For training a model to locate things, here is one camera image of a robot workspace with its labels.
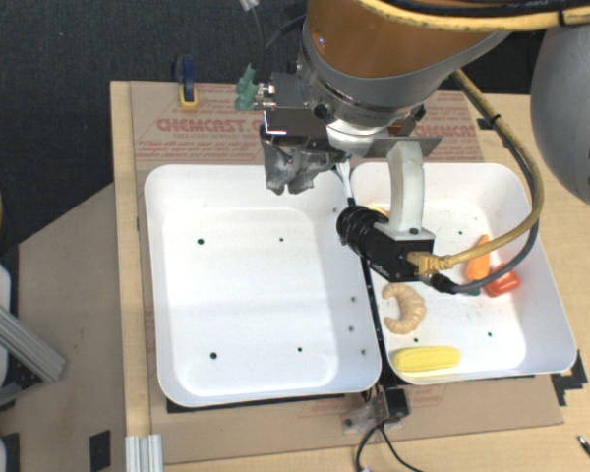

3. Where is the brown cardboard board, red print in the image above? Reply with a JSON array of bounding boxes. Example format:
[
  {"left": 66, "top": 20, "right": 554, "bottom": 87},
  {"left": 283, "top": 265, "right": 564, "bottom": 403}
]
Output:
[{"left": 129, "top": 80, "right": 565, "bottom": 465}]

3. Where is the white plastic tray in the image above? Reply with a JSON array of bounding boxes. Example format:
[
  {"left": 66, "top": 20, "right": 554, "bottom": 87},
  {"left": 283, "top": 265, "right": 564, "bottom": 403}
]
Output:
[
  {"left": 348, "top": 161, "right": 578, "bottom": 386},
  {"left": 143, "top": 163, "right": 384, "bottom": 408}
]

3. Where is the black cylinder on white bracket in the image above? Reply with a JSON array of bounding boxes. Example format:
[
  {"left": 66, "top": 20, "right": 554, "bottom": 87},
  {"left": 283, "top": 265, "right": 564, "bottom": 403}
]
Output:
[{"left": 336, "top": 143, "right": 437, "bottom": 284}]

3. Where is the yellow corn cob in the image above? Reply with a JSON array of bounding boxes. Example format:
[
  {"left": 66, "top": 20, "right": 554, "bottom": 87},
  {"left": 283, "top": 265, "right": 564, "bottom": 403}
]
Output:
[{"left": 391, "top": 345, "right": 462, "bottom": 375}]

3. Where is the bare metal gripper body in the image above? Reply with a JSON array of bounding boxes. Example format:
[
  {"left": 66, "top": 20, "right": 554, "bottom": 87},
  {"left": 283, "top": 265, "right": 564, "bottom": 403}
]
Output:
[{"left": 259, "top": 71, "right": 390, "bottom": 167}]

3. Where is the black block with thin wires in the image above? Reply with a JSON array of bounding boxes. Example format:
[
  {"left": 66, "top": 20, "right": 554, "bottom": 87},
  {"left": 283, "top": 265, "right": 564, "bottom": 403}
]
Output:
[{"left": 342, "top": 384, "right": 412, "bottom": 435}]

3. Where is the beige croissant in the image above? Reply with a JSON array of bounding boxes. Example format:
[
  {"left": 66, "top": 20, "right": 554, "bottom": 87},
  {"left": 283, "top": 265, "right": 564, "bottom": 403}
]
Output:
[{"left": 382, "top": 282, "right": 428, "bottom": 335}]

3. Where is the orange carrot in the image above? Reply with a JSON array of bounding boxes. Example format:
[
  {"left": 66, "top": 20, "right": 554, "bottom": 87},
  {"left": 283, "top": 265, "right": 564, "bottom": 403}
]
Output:
[{"left": 463, "top": 234, "right": 494, "bottom": 298}]

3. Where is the red sausage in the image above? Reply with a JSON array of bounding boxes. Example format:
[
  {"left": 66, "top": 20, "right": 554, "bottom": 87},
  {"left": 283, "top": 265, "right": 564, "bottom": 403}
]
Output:
[{"left": 482, "top": 268, "right": 522, "bottom": 299}]

